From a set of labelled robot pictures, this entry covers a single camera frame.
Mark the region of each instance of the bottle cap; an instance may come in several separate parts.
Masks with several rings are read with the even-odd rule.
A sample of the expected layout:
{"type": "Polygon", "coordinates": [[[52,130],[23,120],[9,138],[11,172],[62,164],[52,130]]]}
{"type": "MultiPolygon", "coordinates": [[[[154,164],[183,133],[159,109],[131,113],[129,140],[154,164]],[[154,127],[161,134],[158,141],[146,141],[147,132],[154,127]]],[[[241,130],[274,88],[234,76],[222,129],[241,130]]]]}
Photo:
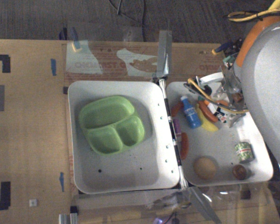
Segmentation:
{"type": "Polygon", "coordinates": [[[188,97],[187,97],[186,95],[183,95],[183,96],[181,97],[181,101],[183,101],[184,99],[188,99],[188,97]]]}

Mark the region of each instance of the metal rod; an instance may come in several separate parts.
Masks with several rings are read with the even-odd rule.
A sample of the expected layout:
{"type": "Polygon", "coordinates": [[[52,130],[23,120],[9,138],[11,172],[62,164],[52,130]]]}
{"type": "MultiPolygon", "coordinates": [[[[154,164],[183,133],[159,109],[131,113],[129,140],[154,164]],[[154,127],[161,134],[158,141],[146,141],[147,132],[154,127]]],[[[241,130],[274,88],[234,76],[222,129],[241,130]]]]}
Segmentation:
{"type": "Polygon", "coordinates": [[[122,0],[119,0],[119,4],[118,4],[118,8],[117,8],[117,15],[119,15],[119,13],[120,13],[121,3],[122,3],[122,0]]]}
{"type": "Polygon", "coordinates": [[[176,159],[177,159],[177,163],[178,163],[178,171],[179,171],[179,174],[180,174],[179,184],[181,186],[181,190],[183,190],[183,189],[188,188],[189,184],[188,184],[188,181],[186,180],[186,178],[184,176],[184,173],[183,173],[181,157],[180,157],[180,154],[179,154],[178,145],[177,145],[176,136],[175,136],[175,130],[174,130],[174,126],[173,126],[173,120],[172,120],[172,117],[171,117],[168,98],[167,98],[167,95],[166,95],[166,82],[165,82],[164,78],[159,79],[159,85],[160,85],[160,88],[162,90],[165,105],[166,105],[169,126],[170,126],[170,130],[171,130],[171,134],[172,134],[172,141],[173,141],[175,154],[176,154],[176,159]]]}

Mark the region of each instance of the blue bottle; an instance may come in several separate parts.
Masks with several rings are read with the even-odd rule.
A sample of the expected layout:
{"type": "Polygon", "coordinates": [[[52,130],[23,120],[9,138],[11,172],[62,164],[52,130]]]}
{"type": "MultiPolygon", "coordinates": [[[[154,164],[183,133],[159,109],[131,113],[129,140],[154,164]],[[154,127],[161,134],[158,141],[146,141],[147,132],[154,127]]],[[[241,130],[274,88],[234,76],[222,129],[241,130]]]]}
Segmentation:
{"type": "Polygon", "coordinates": [[[186,115],[190,128],[195,129],[200,127],[201,121],[198,117],[198,114],[195,111],[195,108],[188,101],[187,96],[182,96],[181,101],[183,102],[183,112],[186,115]]]}

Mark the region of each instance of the metal bracket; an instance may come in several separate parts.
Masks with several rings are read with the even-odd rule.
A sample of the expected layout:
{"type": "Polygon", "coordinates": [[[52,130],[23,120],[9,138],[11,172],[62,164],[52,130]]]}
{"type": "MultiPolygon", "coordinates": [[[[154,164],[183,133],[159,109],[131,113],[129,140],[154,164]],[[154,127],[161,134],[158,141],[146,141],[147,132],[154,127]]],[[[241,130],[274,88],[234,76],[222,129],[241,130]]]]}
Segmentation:
{"type": "Polygon", "coordinates": [[[78,214],[71,213],[70,215],[59,214],[59,224],[78,224],[78,214]]]}
{"type": "Polygon", "coordinates": [[[166,77],[171,71],[172,31],[160,31],[156,77],[166,77]]]}
{"type": "Polygon", "coordinates": [[[191,194],[190,200],[193,206],[195,206],[195,208],[201,213],[201,215],[207,221],[212,220],[215,224],[221,224],[221,220],[207,202],[200,189],[198,187],[191,187],[189,191],[191,194]]]}

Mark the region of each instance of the canned food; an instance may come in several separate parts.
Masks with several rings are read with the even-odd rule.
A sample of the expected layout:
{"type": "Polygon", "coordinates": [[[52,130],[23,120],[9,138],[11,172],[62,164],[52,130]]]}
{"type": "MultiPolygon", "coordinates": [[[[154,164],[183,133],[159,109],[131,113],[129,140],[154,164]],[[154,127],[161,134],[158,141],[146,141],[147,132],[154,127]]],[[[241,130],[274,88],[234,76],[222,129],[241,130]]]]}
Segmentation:
{"type": "Polygon", "coordinates": [[[246,163],[254,160],[251,145],[248,142],[240,142],[235,146],[239,162],[246,163]]]}

